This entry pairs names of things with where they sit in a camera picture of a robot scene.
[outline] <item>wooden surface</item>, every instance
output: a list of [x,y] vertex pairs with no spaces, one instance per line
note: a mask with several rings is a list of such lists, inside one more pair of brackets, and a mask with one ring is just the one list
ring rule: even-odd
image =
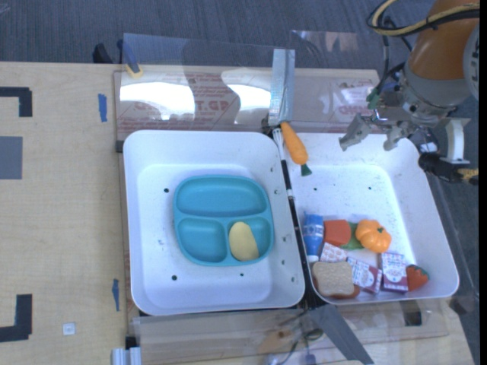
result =
[[[0,343],[0,363],[109,363],[111,350],[124,345],[123,216],[113,108],[113,72],[119,68],[0,62],[0,86],[33,91],[32,118],[19,118],[17,100],[0,97],[0,136],[23,137],[22,179],[0,180],[0,327],[14,324],[17,294],[33,295],[33,333],[25,341]],[[107,96],[107,122],[100,119],[98,94]],[[119,311],[113,279],[119,281]],[[473,363],[457,315],[446,301],[441,310],[440,336],[387,343],[384,338],[366,350],[377,364]],[[67,322],[76,323],[74,335],[63,335]],[[334,348],[315,349],[319,363],[343,360]],[[303,356],[297,352],[287,363],[302,363]]]

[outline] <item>small box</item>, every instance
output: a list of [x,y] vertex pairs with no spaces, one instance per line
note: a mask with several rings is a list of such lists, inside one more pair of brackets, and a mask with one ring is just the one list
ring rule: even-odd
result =
[[380,255],[383,272],[383,289],[404,294],[408,291],[406,262],[404,255],[384,252]]
[[331,243],[325,242],[323,244],[323,251],[321,252],[320,261],[321,262],[341,262],[347,260],[347,252],[344,249],[340,249],[332,245]]
[[382,271],[352,257],[348,257],[347,262],[352,267],[353,284],[367,292],[378,294],[382,281]]

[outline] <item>carrot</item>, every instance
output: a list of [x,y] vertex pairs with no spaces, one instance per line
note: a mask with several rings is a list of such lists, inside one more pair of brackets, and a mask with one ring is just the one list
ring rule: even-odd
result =
[[306,165],[308,159],[306,147],[301,139],[287,122],[281,122],[281,130],[291,159],[297,165],[301,165],[301,175],[307,176],[311,174],[310,168]]

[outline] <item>black tape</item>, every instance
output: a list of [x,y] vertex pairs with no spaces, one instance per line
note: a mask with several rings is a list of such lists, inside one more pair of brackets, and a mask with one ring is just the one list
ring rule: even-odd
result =
[[0,328],[0,342],[23,341],[32,334],[32,294],[17,295],[15,324]]
[[32,117],[32,91],[28,87],[0,87],[0,97],[18,97],[19,117]]

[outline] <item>tabletop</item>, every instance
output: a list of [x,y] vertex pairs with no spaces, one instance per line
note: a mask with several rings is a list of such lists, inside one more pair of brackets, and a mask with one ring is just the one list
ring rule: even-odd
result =
[[[0,154],[8,161],[0,167],[0,355],[8,363],[108,363],[138,317],[127,290],[125,196],[115,150],[114,73],[122,69],[0,63],[0,85],[17,90],[0,97]],[[19,106],[26,90],[31,114],[28,99]],[[375,363],[472,363],[448,299],[419,306],[428,316],[422,327],[388,322],[401,313],[398,303],[339,311]],[[168,335],[173,350],[165,355],[184,360],[177,355],[188,337],[183,328],[170,332],[144,333],[144,363],[168,363],[160,353]],[[204,336],[193,336],[196,346]],[[326,336],[310,349],[318,363],[345,361]],[[302,363],[307,350],[298,345],[287,363]],[[279,350],[279,360],[287,351]],[[201,363],[263,363],[266,356],[215,358]]]

